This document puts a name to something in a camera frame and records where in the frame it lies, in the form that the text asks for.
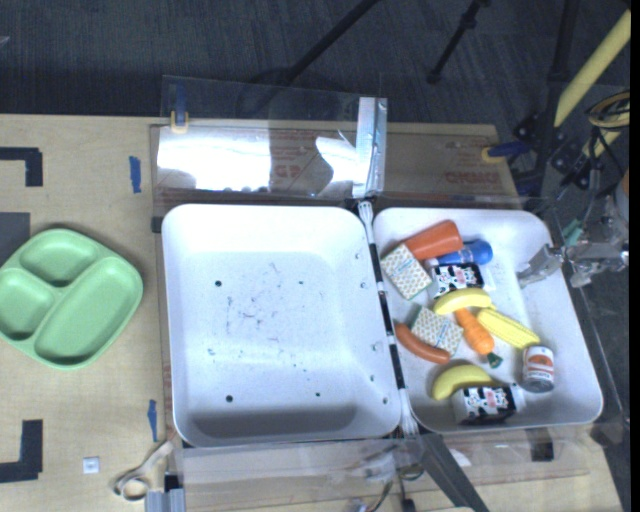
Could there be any orange sausage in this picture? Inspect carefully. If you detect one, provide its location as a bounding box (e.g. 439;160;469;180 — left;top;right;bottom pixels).
393;321;453;366

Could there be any yellow banana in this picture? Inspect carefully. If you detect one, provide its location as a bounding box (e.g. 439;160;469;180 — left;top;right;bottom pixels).
432;286;497;317
430;363;497;402

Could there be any green divided plate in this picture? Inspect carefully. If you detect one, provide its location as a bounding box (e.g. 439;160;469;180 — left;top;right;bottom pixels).
0;227;145;372

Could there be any small can with orange label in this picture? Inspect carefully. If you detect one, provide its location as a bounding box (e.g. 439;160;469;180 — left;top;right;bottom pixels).
521;344;557;394

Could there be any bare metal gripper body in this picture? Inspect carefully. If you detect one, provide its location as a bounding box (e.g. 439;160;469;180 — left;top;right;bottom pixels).
561;220;631;289

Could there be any orange carrot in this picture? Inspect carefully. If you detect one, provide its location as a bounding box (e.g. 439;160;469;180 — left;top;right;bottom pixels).
454;307;505;370

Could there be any cow print carton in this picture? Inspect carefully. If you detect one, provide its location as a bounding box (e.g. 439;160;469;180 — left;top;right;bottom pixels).
451;383;527;427
429;262;497;300

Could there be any beige strap loop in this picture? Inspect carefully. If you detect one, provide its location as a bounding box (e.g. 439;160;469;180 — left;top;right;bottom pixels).
112;438;175;502

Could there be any blue bottle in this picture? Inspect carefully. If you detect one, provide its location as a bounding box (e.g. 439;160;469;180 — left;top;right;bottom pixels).
435;238;495;269

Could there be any orange bottle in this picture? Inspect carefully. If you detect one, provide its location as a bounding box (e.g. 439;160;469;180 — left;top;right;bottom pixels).
403;219;465;262

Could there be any orange patterned white carton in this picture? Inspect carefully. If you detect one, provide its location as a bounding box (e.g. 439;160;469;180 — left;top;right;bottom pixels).
379;242;433;302
409;305;465;358

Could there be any white plastic tray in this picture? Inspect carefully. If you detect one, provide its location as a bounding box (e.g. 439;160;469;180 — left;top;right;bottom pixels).
160;202;404;449
371;206;605;436

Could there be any yellow corn cob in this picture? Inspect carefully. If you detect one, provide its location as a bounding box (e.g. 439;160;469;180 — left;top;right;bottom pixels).
475;307;542;350

